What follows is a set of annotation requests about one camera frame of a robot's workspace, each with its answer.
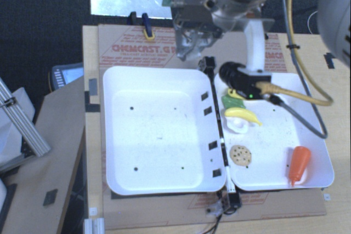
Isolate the white plastic tray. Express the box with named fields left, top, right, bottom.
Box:
left=214, top=71, right=335, bottom=192
left=102, top=65, right=228, bottom=196

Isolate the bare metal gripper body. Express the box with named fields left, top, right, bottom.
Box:
left=170, top=0, right=264, bottom=36

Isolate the yellow banana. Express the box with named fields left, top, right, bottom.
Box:
left=224, top=107, right=263, bottom=127

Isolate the brown cardboard board red print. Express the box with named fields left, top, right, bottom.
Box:
left=97, top=24, right=327, bottom=231

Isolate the green toy leaf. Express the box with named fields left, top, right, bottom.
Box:
left=220, top=94, right=246, bottom=110

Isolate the black cylinder on white bracket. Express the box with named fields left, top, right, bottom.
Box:
left=218, top=18, right=275, bottom=101

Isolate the black block with thin wires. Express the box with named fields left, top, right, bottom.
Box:
left=198, top=56, right=217, bottom=73
left=218, top=191, right=242, bottom=215

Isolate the orange carrot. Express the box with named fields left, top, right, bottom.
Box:
left=288, top=146, right=312, bottom=187

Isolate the tan biscuit with dark chips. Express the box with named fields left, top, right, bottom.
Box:
left=229, top=144, right=252, bottom=167

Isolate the small yellow toy piece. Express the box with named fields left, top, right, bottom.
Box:
left=227, top=88, right=245, bottom=100

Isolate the thin black and white rod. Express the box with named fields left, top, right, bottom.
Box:
left=207, top=68, right=235, bottom=193

